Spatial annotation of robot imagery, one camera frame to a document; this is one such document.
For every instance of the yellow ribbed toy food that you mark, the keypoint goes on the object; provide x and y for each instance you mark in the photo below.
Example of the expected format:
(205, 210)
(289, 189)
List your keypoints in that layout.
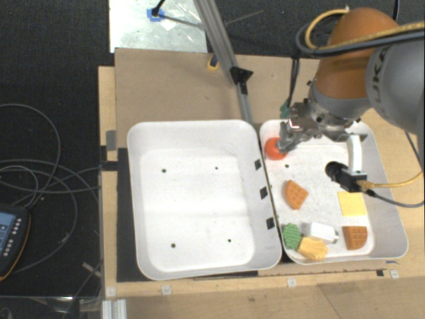
(312, 248)

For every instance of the white plastic tray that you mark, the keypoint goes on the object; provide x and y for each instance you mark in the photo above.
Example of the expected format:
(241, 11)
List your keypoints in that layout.
(322, 204)
(199, 201)

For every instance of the yellow cheese slice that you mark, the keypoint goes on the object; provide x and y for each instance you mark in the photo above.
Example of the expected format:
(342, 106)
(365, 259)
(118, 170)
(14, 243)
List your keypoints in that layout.
(352, 204)

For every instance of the brown cardboard board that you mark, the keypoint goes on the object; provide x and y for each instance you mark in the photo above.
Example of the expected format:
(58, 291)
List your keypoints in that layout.
(166, 85)

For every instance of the orange waffle wedge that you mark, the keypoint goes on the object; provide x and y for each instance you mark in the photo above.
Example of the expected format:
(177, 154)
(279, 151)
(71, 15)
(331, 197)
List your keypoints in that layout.
(295, 194)
(355, 238)

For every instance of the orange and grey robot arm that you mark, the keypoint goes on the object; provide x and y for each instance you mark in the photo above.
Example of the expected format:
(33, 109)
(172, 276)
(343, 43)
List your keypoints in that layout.
(348, 75)

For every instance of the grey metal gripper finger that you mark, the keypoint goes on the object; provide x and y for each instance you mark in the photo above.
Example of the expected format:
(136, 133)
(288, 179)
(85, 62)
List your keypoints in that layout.
(284, 136)
(295, 140)

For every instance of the white plastic bottle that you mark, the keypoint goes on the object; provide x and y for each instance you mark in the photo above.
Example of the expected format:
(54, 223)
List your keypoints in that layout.
(320, 231)

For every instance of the black cylinder on white bracket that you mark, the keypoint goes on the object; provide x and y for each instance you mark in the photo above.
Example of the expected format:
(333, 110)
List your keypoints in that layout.
(345, 176)

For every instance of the green bumpy toy vegetable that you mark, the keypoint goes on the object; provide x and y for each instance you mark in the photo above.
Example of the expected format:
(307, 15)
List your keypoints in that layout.
(291, 235)

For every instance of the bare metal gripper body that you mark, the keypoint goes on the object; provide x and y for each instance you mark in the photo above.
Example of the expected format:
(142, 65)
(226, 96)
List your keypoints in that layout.
(310, 121)

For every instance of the red toy tomato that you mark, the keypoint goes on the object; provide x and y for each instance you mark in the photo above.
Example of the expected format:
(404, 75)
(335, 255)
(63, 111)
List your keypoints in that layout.
(272, 149)

